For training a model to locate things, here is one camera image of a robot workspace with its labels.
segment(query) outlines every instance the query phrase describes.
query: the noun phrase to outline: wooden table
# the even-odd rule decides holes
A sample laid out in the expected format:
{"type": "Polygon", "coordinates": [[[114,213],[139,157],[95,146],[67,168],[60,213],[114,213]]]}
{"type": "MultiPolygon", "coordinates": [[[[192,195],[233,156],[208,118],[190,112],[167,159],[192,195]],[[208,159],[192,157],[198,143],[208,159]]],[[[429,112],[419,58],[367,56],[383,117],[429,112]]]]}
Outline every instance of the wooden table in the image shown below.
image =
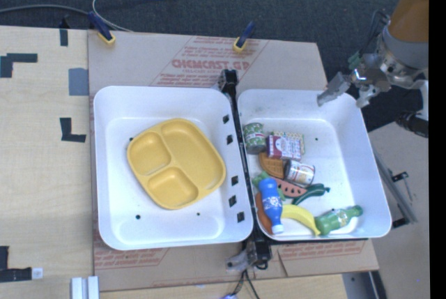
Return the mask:
{"type": "MultiPolygon", "coordinates": [[[[0,26],[0,56],[37,54],[13,62],[0,78],[0,245],[9,268],[42,267],[43,279],[0,284],[1,298],[69,298],[70,279],[93,274],[89,97],[70,95],[69,70],[88,69],[87,31],[0,26]],[[60,118],[74,135],[62,141],[60,118]]],[[[235,284],[207,284],[101,293],[101,298],[221,298],[235,284]]],[[[257,280],[261,298],[346,298],[341,275],[257,280]]],[[[244,285],[239,298],[253,298],[244,285]]]]}

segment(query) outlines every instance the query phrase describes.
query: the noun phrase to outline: toy banana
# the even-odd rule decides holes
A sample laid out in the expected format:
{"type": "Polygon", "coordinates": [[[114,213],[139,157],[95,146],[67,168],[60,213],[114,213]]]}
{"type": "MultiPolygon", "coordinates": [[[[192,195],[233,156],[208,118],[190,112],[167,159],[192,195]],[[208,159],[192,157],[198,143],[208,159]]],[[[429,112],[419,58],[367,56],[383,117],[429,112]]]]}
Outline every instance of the toy banana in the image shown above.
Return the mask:
{"type": "Polygon", "coordinates": [[[293,220],[299,221],[301,224],[311,229],[316,236],[321,234],[321,232],[317,229],[316,224],[314,223],[314,216],[303,207],[292,204],[285,204],[282,207],[281,217],[292,218],[293,220]]]}

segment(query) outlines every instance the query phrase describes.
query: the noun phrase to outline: black cable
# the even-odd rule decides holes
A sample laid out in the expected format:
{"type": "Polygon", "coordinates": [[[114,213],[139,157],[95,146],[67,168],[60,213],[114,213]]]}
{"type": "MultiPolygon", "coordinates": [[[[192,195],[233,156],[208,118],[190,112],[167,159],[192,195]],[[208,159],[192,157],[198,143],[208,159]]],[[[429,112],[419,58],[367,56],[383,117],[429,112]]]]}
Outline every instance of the black cable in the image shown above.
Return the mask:
{"type": "Polygon", "coordinates": [[[240,292],[242,290],[243,283],[245,282],[245,277],[246,277],[246,280],[248,281],[249,286],[251,287],[251,290],[254,293],[256,299],[260,299],[259,295],[256,292],[256,289],[254,288],[254,285],[251,282],[251,279],[249,278],[248,271],[246,269],[242,272],[242,275],[240,276],[240,279],[238,280],[238,283],[237,283],[235,289],[233,290],[233,292],[231,294],[229,294],[229,296],[230,297],[235,296],[235,295],[237,295],[238,292],[240,292]]]}
{"type": "Polygon", "coordinates": [[[85,10],[73,8],[70,6],[61,6],[59,4],[30,4],[27,6],[14,6],[12,8],[0,9],[0,14],[10,13],[10,12],[14,12],[17,10],[36,9],[36,8],[53,8],[53,9],[55,8],[55,9],[61,9],[61,10],[69,10],[69,11],[76,12],[76,13],[83,14],[83,15],[88,15],[88,12],[86,12],[85,10]]]}
{"type": "Polygon", "coordinates": [[[372,40],[376,38],[376,36],[379,35],[381,31],[380,24],[387,24],[387,21],[389,20],[389,16],[381,12],[380,10],[375,10],[374,13],[371,16],[371,22],[369,27],[369,32],[367,35],[367,39],[365,40],[363,46],[358,51],[358,56],[362,57],[362,55],[365,53],[366,48],[370,45],[372,40]]]}
{"type": "Polygon", "coordinates": [[[248,271],[245,270],[245,271],[244,271],[244,274],[245,274],[245,276],[246,276],[246,279],[248,280],[249,285],[251,286],[252,292],[254,293],[255,297],[256,297],[257,299],[260,299],[259,295],[258,295],[257,292],[256,292],[256,289],[254,288],[254,285],[252,285],[251,279],[249,278],[249,275],[248,275],[248,271]]]}

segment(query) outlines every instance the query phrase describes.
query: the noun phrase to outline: cardboard sheet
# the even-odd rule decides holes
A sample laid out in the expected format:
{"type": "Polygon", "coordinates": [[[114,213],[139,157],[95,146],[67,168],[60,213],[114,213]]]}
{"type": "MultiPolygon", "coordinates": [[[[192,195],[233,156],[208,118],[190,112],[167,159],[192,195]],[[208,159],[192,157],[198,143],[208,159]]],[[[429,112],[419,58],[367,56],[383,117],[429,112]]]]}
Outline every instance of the cardboard sheet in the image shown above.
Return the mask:
{"type": "MultiPolygon", "coordinates": [[[[106,45],[89,32],[89,92],[93,199],[95,159],[93,98],[106,86],[211,87],[223,69],[236,69],[238,94],[247,89],[322,90],[325,73],[316,44],[279,40],[248,40],[245,52],[232,50],[234,39],[201,36],[115,32],[106,45]]],[[[241,244],[204,245],[156,250],[116,251],[94,229],[94,267],[101,291],[236,282],[225,260],[238,254],[241,244]]],[[[285,278],[376,270],[369,240],[275,245],[266,270],[257,279],[285,278]]]]}

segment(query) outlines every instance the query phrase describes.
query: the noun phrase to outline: blue clamp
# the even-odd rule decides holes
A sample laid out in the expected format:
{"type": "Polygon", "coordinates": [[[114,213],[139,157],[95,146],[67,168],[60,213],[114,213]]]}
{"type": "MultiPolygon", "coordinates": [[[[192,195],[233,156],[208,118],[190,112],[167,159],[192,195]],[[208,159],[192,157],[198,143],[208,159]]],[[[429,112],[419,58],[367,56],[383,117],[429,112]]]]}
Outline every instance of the blue clamp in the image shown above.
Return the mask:
{"type": "Polygon", "coordinates": [[[94,12],[88,14],[90,22],[98,30],[99,37],[108,45],[113,44],[116,40],[115,36],[110,33],[108,26],[94,12]]]}
{"type": "Polygon", "coordinates": [[[242,35],[240,35],[238,38],[236,38],[236,41],[234,41],[234,44],[232,45],[234,51],[242,52],[244,50],[246,47],[246,40],[254,33],[255,26],[256,25],[254,22],[249,22],[248,26],[242,32],[242,35]]]}

